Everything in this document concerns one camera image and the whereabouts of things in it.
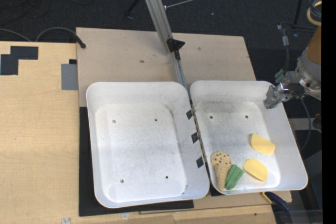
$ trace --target black floor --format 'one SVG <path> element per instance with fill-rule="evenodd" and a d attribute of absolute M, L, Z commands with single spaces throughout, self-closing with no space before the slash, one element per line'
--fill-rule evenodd
<path fill-rule="evenodd" d="M 15 31 L 35 41 L 50 27 L 111 28 L 155 31 L 147 5 L 140 0 L 126 17 L 135 0 L 0 0 L 0 28 Z M 172 5 L 186 0 L 162 0 Z M 275 83 L 275 73 L 284 65 L 285 50 L 277 29 L 279 22 L 295 21 L 299 0 L 194 0 L 167 9 L 167 17 L 175 33 L 243 36 L 257 80 Z M 309 0 L 302 0 L 297 24 L 314 27 L 306 18 Z M 299 32 L 289 36 L 290 70 L 305 50 L 313 33 Z M 0 40 L 23 40 L 13 33 L 0 31 Z M 39 41 L 68 42 L 73 36 L 67 31 L 51 30 Z M 321 101 L 306 97 L 311 117 L 321 114 Z M 307 113 L 299 100 L 285 103 L 288 118 L 306 118 Z M 304 143 L 308 131 L 297 134 L 298 144 Z M 322 149 L 321 133 L 313 131 L 303 158 L 309 158 Z M 308 209 L 321 209 L 304 198 Z"/>

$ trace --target white tray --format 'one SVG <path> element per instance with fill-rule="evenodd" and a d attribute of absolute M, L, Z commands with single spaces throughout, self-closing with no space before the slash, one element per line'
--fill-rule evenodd
<path fill-rule="evenodd" d="M 196 81 L 191 85 L 206 159 L 224 151 L 240 168 L 248 158 L 256 158 L 269 172 L 266 182 L 244 173 L 236 187 L 220 191 L 209 164 L 211 182 L 222 194 L 300 190 L 307 185 L 306 169 L 282 103 L 273 109 L 263 104 L 269 85 L 265 81 Z M 250 144 L 252 133 L 272 141 L 276 150 L 271 155 L 255 151 Z"/>
<path fill-rule="evenodd" d="M 198 199 L 209 190 L 187 90 L 96 82 L 87 90 L 94 193 L 108 208 Z"/>

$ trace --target wooden board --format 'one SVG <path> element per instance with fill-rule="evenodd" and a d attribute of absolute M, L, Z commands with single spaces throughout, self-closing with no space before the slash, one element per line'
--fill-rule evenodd
<path fill-rule="evenodd" d="M 279 197 L 287 202 L 292 201 L 292 197 L 289 191 L 275 191 Z M 267 205 L 264 197 L 256 193 L 247 193 L 243 195 L 219 195 L 211 196 L 208 194 L 202 199 L 194 200 L 193 209 L 182 209 L 179 211 L 193 211 L 201 209 L 214 209 L 214 208 L 229 208 L 229 207 L 246 207 L 246 206 L 261 206 Z M 156 211 L 142 211 L 141 214 L 154 214 L 158 212 L 167 212 L 167 210 L 156 210 Z"/>
<path fill-rule="evenodd" d="M 255 212 L 265 213 L 268 223 L 275 223 L 270 205 L 264 201 L 261 202 L 264 205 L 260 205 L 253 197 L 248 205 L 244 202 L 245 195 L 222 203 L 222 206 L 235 208 L 227 207 L 224 211 L 197 206 L 197 210 L 179 214 L 132 212 L 128 214 L 129 220 L 121 220 L 121 214 L 79 217 L 78 91 L 62 90 L 60 75 L 61 64 L 76 59 L 78 45 L 0 42 L 0 54 L 8 54 L 10 46 L 38 46 L 39 54 L 38 60 L 19 60 L 18 75 L 0 76 L 2 223 L 60 224 L 62 218 L 69 217 L 71 223 L 79 224 L 164 224 L 195 221 L 195 216 L 212 219 L 212 223 L 217 217 L 218 223 L 222 223 L 223 218 L 242 223 L 240 220 L 248 216 L 248 223 L 261 223 L 259 218 L 253 217 Z"/>
<path fill-rule="evenodd" d="M 177 81 L 171 54 L 152 31 L 77 28 L 79 103 L 98 81 Z M 255 80 L 243 37 L 174 33 L 187 87 L 196 80 Z"/>

